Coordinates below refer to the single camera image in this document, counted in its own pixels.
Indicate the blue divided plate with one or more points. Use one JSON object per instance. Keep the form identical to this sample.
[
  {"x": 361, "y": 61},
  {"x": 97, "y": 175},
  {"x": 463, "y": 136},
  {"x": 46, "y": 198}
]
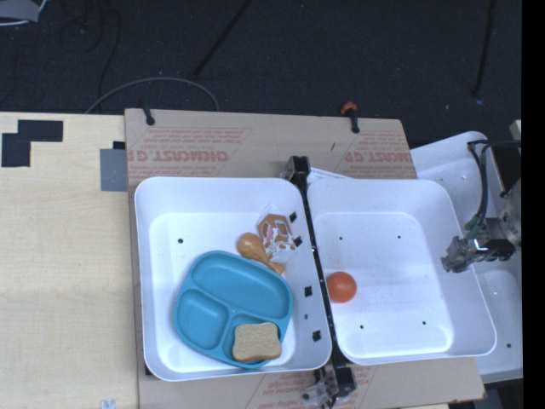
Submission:
[{"x": 238, "y": 286}]

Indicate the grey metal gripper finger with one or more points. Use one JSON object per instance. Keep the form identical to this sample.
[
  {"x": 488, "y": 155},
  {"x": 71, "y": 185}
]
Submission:
[
  {"x": 454, "y": 263},
  {"x": 462, "y": 244}
]

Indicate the orange ball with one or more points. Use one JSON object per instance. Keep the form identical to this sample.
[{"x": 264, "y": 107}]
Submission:
[{"x": 341, "y": 287}]

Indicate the brown cardboard board red print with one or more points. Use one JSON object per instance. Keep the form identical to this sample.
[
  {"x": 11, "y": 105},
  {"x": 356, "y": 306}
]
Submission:
[{"x": 255, "y": 143}]

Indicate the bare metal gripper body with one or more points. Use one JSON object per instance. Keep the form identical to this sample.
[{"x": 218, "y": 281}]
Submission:
[{"x": 496, "y": 228}]

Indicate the tan toy chicken drumstick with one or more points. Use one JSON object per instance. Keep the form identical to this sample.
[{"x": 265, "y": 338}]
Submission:
[{"x": 250, "y": 246}]

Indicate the tan bread slice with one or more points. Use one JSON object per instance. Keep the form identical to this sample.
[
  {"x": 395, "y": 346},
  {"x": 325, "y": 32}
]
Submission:
[{"x": 256, "y": 341}]

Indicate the white plastic tray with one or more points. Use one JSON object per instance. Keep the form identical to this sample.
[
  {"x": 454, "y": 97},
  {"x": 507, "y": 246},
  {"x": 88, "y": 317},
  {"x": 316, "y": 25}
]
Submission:
[
  {"x": 166, "y": 198},
  {"x": 391, "y": 271}
]

